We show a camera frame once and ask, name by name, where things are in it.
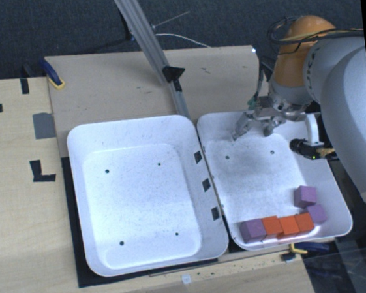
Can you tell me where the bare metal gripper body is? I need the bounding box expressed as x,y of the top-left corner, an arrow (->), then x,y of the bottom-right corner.
245,91 -> 309,128

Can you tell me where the white plastic tray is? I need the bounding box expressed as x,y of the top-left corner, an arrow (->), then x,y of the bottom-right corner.
65,108 -> 233,281
194,97 -> 356,256

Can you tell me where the purple cube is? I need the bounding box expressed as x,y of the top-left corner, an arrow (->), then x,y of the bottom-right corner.
305,203 -> 328,226
292,183 -> 319,210
237,217 -> 268,245

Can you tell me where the orange cube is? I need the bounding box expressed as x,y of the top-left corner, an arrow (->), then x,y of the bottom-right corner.
278,215 -> 301,238
294,212 -> 316,234
261,215 -> 284,237

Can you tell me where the brown cardboard board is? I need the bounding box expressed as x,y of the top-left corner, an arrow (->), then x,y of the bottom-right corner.
43,25 -> 339,286

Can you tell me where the black cylinder on white bracket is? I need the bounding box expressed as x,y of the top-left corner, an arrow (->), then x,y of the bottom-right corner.
285,111 -> 336,164

